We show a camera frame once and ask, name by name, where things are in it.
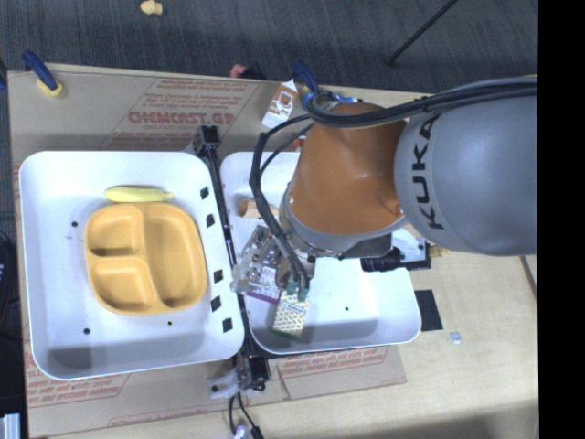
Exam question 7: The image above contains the yellow banana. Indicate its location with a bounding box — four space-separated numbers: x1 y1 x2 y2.
103 185 176 204

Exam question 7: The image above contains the purple and white packet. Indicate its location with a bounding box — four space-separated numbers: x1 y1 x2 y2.
246 265 282 303

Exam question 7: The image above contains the white plastic tray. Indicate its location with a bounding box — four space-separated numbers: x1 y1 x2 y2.
218 150 422 356
17 149 246 380

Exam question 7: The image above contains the brown cardboard board red print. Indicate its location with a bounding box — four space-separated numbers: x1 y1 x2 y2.
6 61 409 439

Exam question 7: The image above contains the white and orange carton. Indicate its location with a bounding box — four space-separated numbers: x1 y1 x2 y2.
261 79 300 130

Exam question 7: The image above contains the clear plastic bottle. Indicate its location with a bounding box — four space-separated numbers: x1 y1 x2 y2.
229 252 256 294

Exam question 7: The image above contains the tan bread piece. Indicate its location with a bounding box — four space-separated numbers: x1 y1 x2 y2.
237 198 281 221

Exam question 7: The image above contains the thin black rod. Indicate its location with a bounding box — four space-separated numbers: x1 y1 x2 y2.
204 146 258 360

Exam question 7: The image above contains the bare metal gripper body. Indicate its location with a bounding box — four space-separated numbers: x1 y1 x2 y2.
240 224 317 293

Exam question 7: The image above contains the orange divided plate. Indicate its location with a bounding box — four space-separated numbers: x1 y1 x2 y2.
83 201 209 316

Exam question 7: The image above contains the yellow patterned packet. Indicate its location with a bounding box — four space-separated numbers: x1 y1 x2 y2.
269 289 311 338

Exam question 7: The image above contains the black block with thin wires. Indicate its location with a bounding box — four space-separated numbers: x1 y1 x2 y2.
193 124 221 155
234 353 271 391

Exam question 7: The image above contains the black cylinder on white bracket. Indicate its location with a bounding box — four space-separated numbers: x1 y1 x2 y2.
359 229 433 273

